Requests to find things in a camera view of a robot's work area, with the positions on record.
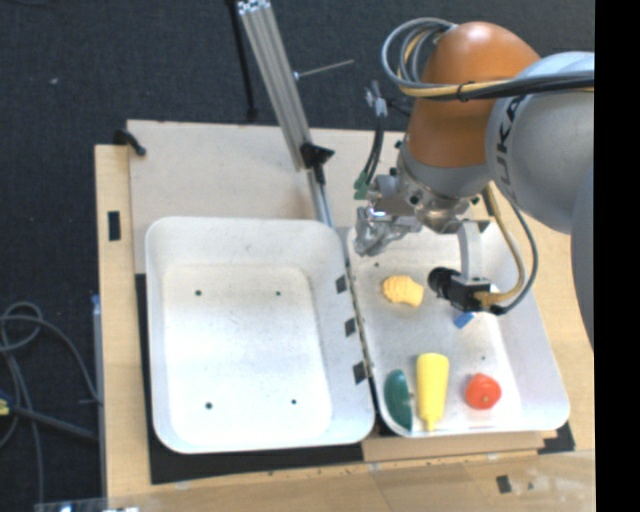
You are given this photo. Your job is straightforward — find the yellow toy biscuit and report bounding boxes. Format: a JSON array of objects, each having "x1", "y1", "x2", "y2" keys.
[{"x1": 381, "y1": 275, "x2": 425, "y2": 309}]

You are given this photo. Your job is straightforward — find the green toy vegetable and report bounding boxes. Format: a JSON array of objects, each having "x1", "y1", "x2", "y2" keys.
[{"x1": 383, "y1": 369, "x2": 415, "y2": 433}]

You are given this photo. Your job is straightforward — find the yellow toy bottle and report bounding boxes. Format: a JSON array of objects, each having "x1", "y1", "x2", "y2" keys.
[{"x1": 415, "y1": 352, "x2": 451, "y2": 433}]

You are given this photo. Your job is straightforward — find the pale wood board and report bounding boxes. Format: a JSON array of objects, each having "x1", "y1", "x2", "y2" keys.
[{"x1": 94, "y1": 118, "x2": 596, "y2": 504}]

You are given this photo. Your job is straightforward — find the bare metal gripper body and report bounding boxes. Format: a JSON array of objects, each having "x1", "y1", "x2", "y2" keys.
[{"x1": 368, "y1": 172, "x2": 472, "y2": 235}]

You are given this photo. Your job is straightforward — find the black cylinder on white bracket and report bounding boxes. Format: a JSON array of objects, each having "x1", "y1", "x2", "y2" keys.
[{"x1": 428, "y1": 219, "x2": 501, "y2": 314}]

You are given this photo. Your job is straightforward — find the red toy tomato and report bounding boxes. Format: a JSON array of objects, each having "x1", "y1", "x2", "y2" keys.
[{"x1": 464, "y1": 372, "x2": 503, "y2": 412}]

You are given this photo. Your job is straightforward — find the white plastic tray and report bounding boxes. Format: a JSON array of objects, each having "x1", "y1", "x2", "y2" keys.
[
  {"x1": 346, "y1": 219, "x2": 572, "y2": 440},
  {"x1": 144, "y1": 215, "x2": 377, "y2": 455}
]

